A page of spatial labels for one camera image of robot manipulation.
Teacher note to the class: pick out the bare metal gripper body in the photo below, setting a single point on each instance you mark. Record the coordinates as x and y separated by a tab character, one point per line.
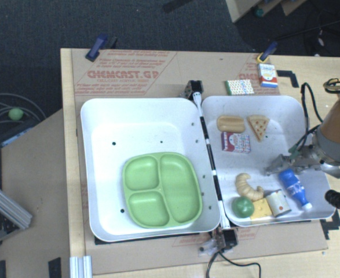
307	156

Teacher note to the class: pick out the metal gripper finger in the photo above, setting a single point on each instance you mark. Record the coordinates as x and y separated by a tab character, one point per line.
301	168
279	162

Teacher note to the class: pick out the blue bottle white cap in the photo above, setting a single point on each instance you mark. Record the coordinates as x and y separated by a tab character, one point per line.
292	185

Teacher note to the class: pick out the small white can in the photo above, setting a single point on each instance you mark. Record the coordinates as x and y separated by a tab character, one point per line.
278	203

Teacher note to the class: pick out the white plastic tray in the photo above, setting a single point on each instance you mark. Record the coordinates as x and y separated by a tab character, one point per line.
114	126
282	120

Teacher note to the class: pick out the pizza slice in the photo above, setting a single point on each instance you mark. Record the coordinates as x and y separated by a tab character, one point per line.
258	126

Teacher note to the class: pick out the beige croissant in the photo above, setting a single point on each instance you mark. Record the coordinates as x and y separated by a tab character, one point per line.
245	187

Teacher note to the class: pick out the white and purple carton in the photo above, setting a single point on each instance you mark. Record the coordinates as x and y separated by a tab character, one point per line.
235	142

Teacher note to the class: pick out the yellow cheese wedge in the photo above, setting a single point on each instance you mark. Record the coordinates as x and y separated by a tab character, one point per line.
261	209

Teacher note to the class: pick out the green round fruit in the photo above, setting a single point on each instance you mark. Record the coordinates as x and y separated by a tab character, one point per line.
242	206

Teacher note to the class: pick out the tan hot dog bun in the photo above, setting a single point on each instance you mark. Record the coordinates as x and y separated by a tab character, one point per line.
230	124

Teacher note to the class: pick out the thin black and white rod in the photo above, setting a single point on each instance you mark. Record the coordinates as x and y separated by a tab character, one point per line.
207	143

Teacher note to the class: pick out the green patterned flat box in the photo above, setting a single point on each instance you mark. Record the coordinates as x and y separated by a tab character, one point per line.
240	87

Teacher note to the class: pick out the white red blue carton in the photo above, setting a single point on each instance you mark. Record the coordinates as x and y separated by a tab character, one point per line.
267	74

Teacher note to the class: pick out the green divided plate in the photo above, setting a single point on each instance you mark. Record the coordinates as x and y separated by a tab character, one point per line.
175	184

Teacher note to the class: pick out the brown cardboard board red print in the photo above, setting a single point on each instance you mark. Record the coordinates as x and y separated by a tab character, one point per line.
123	74

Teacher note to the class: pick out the green ball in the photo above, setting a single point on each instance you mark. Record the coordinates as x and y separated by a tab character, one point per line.
15	113

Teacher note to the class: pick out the black cylinder on white bracket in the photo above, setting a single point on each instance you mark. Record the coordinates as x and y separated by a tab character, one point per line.
336	198

